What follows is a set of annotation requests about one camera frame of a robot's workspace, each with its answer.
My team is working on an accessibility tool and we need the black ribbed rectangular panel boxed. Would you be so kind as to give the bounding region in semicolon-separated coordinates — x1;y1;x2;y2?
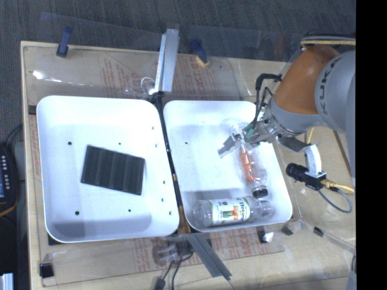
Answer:
80;144;146;196

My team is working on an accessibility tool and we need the white plastic tray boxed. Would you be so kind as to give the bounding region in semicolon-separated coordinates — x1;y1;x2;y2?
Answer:
36;94;181;243
162;100;294;233

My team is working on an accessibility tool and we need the brown cardboard board red print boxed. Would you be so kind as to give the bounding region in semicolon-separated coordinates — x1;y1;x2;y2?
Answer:
23;45;302;287

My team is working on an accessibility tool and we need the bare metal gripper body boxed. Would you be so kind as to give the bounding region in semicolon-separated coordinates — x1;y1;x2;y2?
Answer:
239;118;282;146

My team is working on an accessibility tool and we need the clear plastic bottle black cap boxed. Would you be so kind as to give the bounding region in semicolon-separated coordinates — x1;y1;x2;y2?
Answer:
224;118;269;199

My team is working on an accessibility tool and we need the black block with thin wires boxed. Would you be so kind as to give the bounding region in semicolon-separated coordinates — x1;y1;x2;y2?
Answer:
172;239;195;256

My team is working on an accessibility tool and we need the black cylinder on white bracket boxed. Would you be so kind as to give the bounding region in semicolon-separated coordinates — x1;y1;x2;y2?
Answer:
285;143;328;192

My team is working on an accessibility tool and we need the clear plastic bottle green label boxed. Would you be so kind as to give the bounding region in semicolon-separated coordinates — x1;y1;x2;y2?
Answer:
192;195;276;229

